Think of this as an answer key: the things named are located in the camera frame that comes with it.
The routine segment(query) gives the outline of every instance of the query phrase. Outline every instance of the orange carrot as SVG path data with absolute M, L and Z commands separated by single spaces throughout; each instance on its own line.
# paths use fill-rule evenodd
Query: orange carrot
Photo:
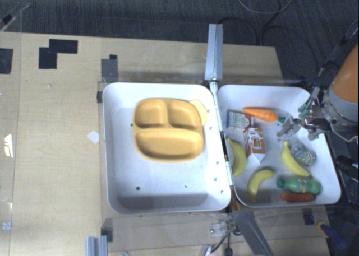
M 313 201 L 314 196 L 311 193 L 291 193 L 291 192 L 282 192 L 280 198 L 287 202 L 308 202 Z
M 255 118 L 265 120 L 266 122 L 275 122 L 278 119 L 277 114 L 272 110 L 258 109 L 258 108 L 244 108 L 243 111 L 252 115 Z

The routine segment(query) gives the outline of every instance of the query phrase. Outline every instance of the brown sausage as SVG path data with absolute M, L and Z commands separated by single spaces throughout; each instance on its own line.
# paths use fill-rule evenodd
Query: brown sausage
M 311 193 L 282 192 L 280 198 L 287 202 L 308 202 L 314 200 L 314 195 Z

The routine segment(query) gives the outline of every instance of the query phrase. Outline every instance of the yellow banana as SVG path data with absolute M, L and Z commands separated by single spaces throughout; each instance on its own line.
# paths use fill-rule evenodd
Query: yellow banana
M 232 141 L 229 137 L 227 137 L 227 142 L 231 145 L 232 151 L 234 153 L 232 173 L 234 177 L 237 177 L 244 171 L 246 167 L 247 156 L 243 147 L 239 143 Z
M 291 151 L 288 147 L 288 142 L 283 143 L 283 150 L 282 150 L 282 160 L 286 167 L 295 175 L 307 177 L 309 176 L 309 172 L 302 168 L 296 160 L 291 156 Z
M 262 182 L 271 179 L 274 176 L 274 171 L 271 169 L 262 169 L 256 172 L 248 182 L 247 190 L 252 202 L 255 202 L 259 186 Z

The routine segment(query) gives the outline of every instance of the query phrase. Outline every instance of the yellow divided plate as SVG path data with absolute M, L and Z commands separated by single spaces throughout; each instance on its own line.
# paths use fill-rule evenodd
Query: yellow divided plate
M 135 107 L 134 142 L 138 153 L 154 161 L 188 161 L 204 147 L 201 115 L 188 101 L 145 99 Z

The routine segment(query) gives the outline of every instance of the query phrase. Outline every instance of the light wood tabletop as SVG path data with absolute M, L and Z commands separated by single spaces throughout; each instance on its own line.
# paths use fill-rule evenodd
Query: light wood tabletop
M 88 137 L 91 132 L 99 132 L 96 94 L 101 59 L 118 55 L 120 80 L 156 78 L 158 72 L 164 76 L 185 78 L 189 73 L 200 77 L 207 46 L 15 33 L 1 33 L 0 38 L 0 48 L 11 40 L 21 40 L 21 57 L 13 59 L 21 61 L 21 75 L 10 255 L 85 255 L 86 237 L 100 236 L 102 226 L 100 146 Z M 49 47 L 49 39 L 77 40 L 78 52 L 57 54 L 57 69 L 39 69 L 39 48 Z M 282 78 L 274 48 L 225 45 L 223 55 L 225 76 Z M 318 220 L 328 220 L 322 208 L 315 210 L 314 215 Z M 292 219 L 261 212 L 256 219 L 275 255 L 329 255 L 325 239 L 313 225 L 305 225 L 302 216 Z M 274 221 L 278 219 L 283 221 L 277 225 Z M 126 227 L 132 220 L 121 221 Z M 271 236 L 276 225 L 284 235 L 281 239 Z M 174 231 L 175 238 L 186 233 L 181 229 Z M 202 231 L 198 227 L 192 233 Z M 147 243 L 147 248 L 156 249 L 145 249 L 150 236 L 141 243 L 130 235 L 125 248 L 129 248 L 131 256 L 197 256 L 204 244 L 198 237 L 191 246 L 174 247 L 173 241 L 173 247 L 149 247 Z M 213 238 L 210 244 L 219 239 Z M 3 251 L 8 249 L 6 241 L 2 241 Z M 232 248 L 234 255 L 252 255 L 243 236 L 233 239 Z M 222 253 L 223 249 L 219 249 L 213 255 Z M 118 256 L 121 251 L 109 255 Z

